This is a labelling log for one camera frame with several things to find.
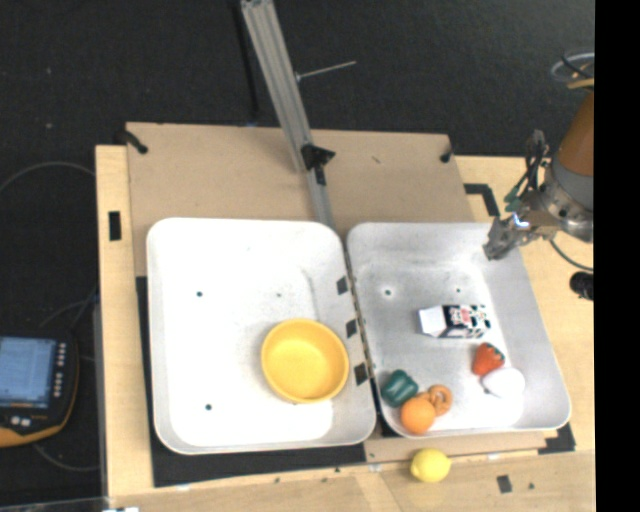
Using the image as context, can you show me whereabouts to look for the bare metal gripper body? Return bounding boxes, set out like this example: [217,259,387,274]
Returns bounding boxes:
[516,183,596,245]

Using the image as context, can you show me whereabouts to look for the brown pretzel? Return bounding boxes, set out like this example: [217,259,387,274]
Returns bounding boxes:
[417,383,454,418]

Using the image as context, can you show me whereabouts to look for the yellow lemon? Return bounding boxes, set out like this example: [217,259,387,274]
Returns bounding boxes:
[409,447,454,484]

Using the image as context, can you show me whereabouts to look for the orange-red strawberry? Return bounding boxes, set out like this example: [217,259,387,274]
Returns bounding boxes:
[470,341,507,378]

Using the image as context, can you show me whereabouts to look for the green bell pepper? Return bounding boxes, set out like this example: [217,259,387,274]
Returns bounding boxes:
[380,369,420,408]

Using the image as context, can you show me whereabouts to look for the white plastic tray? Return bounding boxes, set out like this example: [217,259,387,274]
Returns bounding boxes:
[145,216,378,456]
[345,221,573,440]

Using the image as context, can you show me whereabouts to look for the yellow bowl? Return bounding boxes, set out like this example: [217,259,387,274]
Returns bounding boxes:
[259,317,351,405]

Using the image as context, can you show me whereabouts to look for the orange fruit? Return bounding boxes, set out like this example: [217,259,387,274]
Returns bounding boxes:
[399,396,438,436]

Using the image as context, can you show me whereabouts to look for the white and black milk carton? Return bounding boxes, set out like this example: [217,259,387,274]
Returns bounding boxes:
[417,303,492,340]

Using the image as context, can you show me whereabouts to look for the white egg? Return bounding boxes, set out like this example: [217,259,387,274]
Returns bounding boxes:
[480,366,527,400]

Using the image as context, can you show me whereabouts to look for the brown cardboard board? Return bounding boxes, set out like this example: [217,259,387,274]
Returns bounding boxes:
[124,121,550,464]

